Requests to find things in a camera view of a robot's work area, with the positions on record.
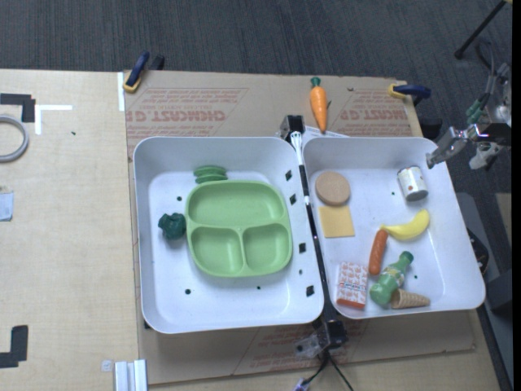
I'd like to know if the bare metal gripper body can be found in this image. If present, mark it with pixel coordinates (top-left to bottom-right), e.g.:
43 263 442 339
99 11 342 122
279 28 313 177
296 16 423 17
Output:
466 92 513 147

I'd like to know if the white can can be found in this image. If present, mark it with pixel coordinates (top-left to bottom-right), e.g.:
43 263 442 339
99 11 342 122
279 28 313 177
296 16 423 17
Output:
396 165 429 202

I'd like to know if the yellow banana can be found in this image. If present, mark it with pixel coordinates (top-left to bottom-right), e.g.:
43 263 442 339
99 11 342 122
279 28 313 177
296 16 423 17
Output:
379 209 431 242

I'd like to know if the white plastic tray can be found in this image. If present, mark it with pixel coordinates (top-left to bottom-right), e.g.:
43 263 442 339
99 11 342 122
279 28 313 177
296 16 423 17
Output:
133 136 326 335
302 136 487 320

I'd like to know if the round tan biscuit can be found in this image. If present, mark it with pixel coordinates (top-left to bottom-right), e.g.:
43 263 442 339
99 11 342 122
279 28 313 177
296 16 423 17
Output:
314 171 352 207

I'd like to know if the orange sausage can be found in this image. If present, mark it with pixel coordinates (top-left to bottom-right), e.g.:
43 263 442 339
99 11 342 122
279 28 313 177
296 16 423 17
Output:
368 229 389 277

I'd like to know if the orange carrot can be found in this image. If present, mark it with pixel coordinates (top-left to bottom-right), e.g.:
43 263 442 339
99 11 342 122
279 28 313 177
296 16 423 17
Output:
309 77 330 134

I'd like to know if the yellow cheese slice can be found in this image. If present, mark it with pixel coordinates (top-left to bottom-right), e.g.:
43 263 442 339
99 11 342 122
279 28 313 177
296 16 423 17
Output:
317 204 356 239

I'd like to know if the green bottle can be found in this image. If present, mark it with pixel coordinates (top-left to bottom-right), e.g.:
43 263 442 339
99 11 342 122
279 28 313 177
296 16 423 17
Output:
369 250 415 306

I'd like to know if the thin black and white rod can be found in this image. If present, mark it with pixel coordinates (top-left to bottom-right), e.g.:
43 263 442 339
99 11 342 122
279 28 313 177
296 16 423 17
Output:
290 131 334 326

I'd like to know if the tan ice cream cone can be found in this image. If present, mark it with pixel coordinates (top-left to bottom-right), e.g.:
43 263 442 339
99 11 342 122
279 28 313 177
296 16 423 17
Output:
391 288 431 310

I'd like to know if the orange and white carton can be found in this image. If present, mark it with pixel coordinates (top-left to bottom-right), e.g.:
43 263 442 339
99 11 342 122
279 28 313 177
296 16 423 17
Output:
335 261 370 311

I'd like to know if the brown cardboard board red print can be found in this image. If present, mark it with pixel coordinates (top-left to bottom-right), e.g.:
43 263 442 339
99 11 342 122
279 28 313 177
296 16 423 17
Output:
123 70 476 386

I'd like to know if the green divided plate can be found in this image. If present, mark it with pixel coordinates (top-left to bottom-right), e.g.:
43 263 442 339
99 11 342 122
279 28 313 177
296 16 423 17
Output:
185 179 294 279

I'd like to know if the dark green broccoli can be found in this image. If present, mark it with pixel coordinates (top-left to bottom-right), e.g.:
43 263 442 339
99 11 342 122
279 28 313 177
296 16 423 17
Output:
157 212 187 241

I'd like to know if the black block with thin wires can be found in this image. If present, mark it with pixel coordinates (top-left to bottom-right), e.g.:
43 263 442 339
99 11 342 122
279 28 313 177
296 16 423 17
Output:
279 114 307 140
294 319 349 360

